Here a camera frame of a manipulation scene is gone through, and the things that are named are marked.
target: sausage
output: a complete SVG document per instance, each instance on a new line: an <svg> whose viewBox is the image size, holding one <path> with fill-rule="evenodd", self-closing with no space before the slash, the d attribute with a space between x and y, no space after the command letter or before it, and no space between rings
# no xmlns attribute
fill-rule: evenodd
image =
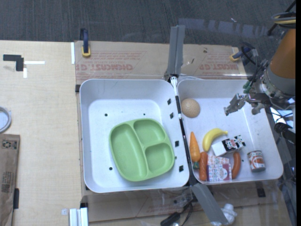
<svg viewBox="0 0 301 226"><path fill-rule="evenodd" d="M201 158L199 159L199 179L202 181L207 180L207 160L208 154L206 152L201 152Z"/></svg>
<svg viewBox="0 0 301 226"><path fill-rule="evenodd" d="M240 163L241 163L241 159L240 159L240 154L239 152L234 152L233 154L233 158L234 158L234 165L232 168L232 179L235 179L239 173L240 170Z"/></svg>

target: tomato can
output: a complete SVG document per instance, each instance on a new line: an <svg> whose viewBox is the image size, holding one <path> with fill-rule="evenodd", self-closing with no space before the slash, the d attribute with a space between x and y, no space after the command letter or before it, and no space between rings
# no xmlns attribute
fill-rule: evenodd
<svg viewBox="0 0 301 226"><path fill-rule="evenodd" d="M249 158L249 163L252 172L259 172L265 170L265 164L261 151L252 151L249 152L247 155Z"/></svg>

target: green divided plate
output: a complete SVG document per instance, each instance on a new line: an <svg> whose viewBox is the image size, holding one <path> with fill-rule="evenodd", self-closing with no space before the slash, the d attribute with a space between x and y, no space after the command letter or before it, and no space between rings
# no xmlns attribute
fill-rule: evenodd
<svg viewBox="0 0 301 226"><path fill-rule="evenodd" d="M174 151L168 135L153 119L132 120L115 126L109 141L116 167L129 181L159 176L174 165Z"/></svg>

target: gray floor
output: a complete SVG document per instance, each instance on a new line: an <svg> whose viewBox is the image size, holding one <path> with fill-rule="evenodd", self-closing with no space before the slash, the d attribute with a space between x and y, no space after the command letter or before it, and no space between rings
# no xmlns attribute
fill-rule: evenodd
<svg viewBox="0 0 301 226"><path fill-rule="evenodd" d="M273 25L271 17L293 1L0 0L0 40L75 41L80 29L86 28L90 40L169 43L170 27L183 24L184 43L239 47L248 42L257 48L260 59L270 60L285 34L285 29L276 27L267 35ZM248 64L245 70L252 73L254 67ZM295 192L290 181L295 148L280 141L279 150L289 155L281 183L290 207Z"/></svg>

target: cardboard sheet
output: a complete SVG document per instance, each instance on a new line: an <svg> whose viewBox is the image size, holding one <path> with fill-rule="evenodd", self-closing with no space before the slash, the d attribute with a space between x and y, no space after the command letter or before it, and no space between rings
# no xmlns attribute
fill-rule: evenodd
<svg viewBox="0 0 301 226"><path fill-rule="evenodd" d="M20 136L0 134L0 142L0 226L11 226Z"/></svg>
<svg viewBox="0 0 301 226"><path fill-rule="evenodd" d="M169 44L90 41L91 56L82 56L83 41L74 43L76 84L88 79L162 79L168 65ZM238 48L184 44L182 76L202 79L243 79Z"/></svg>

